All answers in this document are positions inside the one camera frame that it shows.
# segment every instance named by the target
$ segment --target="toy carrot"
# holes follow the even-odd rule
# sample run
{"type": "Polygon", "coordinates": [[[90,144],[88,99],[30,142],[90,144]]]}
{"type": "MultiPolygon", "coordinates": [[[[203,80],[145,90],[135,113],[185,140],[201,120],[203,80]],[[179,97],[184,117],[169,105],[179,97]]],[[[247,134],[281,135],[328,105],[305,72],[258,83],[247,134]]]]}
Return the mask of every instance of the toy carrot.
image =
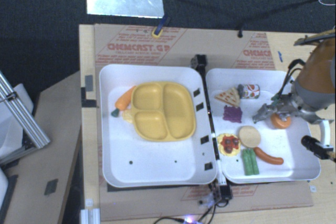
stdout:
{"type": "Polygon", "coordinates": [[[136,86],[133,86],[127,92],[125,92],[121,97],[117,99],[114,106],[115,110],[112,111],[111,115],[117,117],[119,115],[119,111],[125,110],[127,106],[130,104],[132,99],[132,92],[136,86]]]}

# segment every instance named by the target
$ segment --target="aluminum rail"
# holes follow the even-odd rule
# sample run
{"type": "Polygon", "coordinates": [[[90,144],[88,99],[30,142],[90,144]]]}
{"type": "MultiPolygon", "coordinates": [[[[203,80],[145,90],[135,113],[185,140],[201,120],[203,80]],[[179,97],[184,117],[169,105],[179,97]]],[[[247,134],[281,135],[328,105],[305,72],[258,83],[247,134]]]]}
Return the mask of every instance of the aluminum rail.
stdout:
{"type": "Polygon", "coordinates": [[[36,148],[42,148],[50,143],[50,139],[38,126],[33,116],[22,103],[20,97],[0,71],[0,101],[4,102],[16,120],[31,139],[36,148]]]}

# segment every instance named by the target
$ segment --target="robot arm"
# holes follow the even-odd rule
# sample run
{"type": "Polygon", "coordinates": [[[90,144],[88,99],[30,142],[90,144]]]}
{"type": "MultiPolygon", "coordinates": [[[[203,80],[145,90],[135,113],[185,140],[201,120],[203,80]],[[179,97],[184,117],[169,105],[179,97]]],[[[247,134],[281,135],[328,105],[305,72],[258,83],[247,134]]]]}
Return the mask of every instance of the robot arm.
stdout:
{"type": "Polygon", "coordinates": [[[271,99],[272,104],[264,104],[253,116],[253,122],[277,114],[283,121],[289,116],[299,116],[311,124],[319,124],[321,142],[309,136],[303,137],[301,142],[317,157],[335,161],[333,147],[329,145],[330,122],[316,115],[316,111],[335,104],[335,30],[295,42],[295,46],[305,44],[315,45],[316,48],[306,63],[297,59],[289,65],[281,89],[271,99]],[[302,65],[302,69],[294,69],[297,64],[302,65]],[[290,81],[291,74],[296,70],[301,71],[295,81],[290,81]],[[291,92],[283,94],[283,88],[289,82],[292,83],[291,92]]]}

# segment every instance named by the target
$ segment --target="toy can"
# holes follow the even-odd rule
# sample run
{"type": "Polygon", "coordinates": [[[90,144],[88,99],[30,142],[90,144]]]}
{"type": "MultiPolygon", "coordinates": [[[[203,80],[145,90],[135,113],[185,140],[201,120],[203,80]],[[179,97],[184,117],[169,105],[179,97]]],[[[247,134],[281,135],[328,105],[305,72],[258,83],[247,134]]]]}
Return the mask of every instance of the toy can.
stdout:
{"type": "Polygon", "coordinates": [[[239,84],[237,90],[241,99],[257,99],[260,96],[260,87],[257,84],[239,84]]]}

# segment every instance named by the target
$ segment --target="yellow clip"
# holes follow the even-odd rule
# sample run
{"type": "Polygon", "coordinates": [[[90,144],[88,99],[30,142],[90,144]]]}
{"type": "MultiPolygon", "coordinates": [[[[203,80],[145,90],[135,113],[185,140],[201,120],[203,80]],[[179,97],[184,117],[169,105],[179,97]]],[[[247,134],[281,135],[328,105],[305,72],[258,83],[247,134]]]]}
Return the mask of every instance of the yellow clip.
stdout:
{"type": "Polygon", "coordinates": [[[153,29],[153,31],[152,31],[152,37],[153,37],[153,38],[159,38],[159,37],[161,37],[161,34],[162,34],[162,32],[163,32],[163,28],[162,28],[162,29],[160,30],[159,34],[156,35],[156,34],[155,34],[156,29],[157,29],[157,27],[155,27],[155,28],[153,29]]]}

